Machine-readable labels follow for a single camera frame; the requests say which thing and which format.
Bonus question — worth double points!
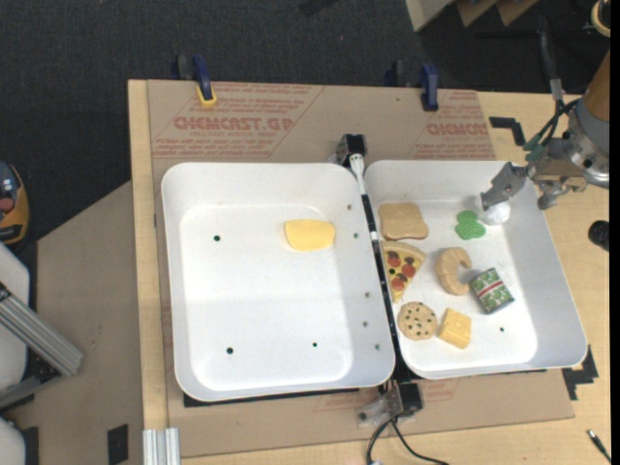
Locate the brown toast slice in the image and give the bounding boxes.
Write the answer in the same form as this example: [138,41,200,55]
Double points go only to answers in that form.
[377,201,430,242]

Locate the yellow cheese slice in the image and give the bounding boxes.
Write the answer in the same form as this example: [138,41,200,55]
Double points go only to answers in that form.
[283,218,336,254]

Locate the brown cardboard board, red print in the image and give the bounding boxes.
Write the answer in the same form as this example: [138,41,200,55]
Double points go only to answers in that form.
[146,78,576,458]

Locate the white round ball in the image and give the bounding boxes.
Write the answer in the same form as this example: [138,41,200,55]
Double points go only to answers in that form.
[483,201,512,227]

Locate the pizza slice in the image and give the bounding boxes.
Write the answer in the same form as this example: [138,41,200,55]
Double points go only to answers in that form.
[381,239,428,305]

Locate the thin black and white rod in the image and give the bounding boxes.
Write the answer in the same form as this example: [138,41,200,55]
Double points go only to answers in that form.
[349,153,404,383]

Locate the tan croissant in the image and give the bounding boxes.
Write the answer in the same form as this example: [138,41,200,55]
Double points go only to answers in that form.
[433,246,474,296]

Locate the yellow cheese wedge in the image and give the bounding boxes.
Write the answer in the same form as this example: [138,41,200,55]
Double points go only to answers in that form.
[436,307,473,351]

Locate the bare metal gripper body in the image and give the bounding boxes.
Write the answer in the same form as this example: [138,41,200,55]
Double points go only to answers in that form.
[526,133,610,194]

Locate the white plastic tray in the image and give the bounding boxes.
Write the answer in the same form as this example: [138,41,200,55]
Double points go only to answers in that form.
[160,161,397,403]
[362,159,589,381]

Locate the chocolate chip cookie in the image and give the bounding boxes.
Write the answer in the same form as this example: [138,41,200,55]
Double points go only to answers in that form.
[396,300,439,342]

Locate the green and white can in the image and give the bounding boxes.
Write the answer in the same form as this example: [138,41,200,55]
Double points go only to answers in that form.
[468,266,516,316]

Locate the green lettuce leaf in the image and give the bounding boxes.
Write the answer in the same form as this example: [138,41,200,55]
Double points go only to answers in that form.
[454,209,487,242]

